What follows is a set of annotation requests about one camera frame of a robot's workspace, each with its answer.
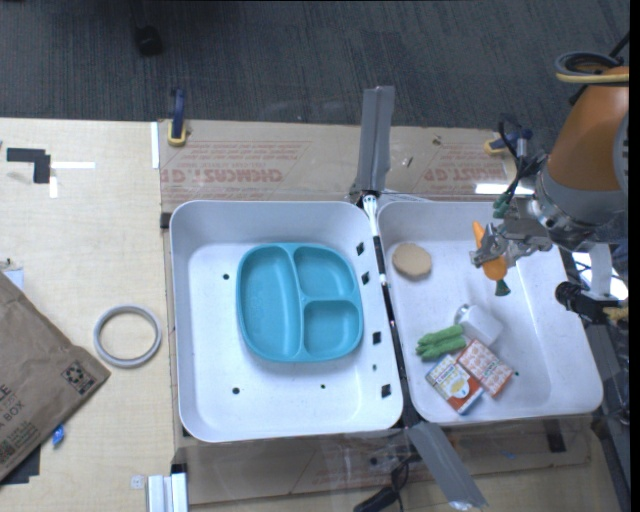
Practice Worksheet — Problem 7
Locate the green toy vegetable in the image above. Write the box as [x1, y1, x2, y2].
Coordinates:
[415, 323, 468, 363]

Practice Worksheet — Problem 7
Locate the orange and white packet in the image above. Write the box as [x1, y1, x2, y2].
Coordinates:
[455, 338, 516, 400]

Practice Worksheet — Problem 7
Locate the tan round biscuit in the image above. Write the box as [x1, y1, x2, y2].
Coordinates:
[391, 242, 434, 282]

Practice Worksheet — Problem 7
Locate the orange toy carrot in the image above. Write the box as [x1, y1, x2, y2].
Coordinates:
[472, 220, 512, 298]

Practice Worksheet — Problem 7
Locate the white tape ring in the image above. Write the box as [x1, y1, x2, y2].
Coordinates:
[92, 303, 164, 370]

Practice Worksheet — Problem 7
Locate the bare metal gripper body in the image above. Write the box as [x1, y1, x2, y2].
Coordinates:
[498, 197, 567, 243]

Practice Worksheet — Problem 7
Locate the blue divided plate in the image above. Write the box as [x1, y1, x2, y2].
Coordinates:
[235, 242, 365, 364]

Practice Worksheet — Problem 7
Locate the white plastic tray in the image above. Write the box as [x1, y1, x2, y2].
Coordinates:
[375, 199, 605, 428]
[168, 199, 405, 445]

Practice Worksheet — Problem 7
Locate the black cylinder on white bracket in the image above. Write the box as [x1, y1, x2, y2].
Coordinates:
[554, 243, 624, 325]

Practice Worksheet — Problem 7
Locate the yellow and orange carton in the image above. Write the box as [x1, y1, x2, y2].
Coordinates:
[424, 353, 486, 417]

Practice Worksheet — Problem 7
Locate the brown paper envelope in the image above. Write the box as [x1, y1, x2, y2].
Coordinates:
[0, 269, 113, 484]

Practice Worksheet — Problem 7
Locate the brown cardboard board red print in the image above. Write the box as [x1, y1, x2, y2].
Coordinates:
[157, 118, 607, 506]

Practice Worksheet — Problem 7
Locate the white plastic bottle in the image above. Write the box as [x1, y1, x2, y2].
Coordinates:
[453, 303, 505, 348]

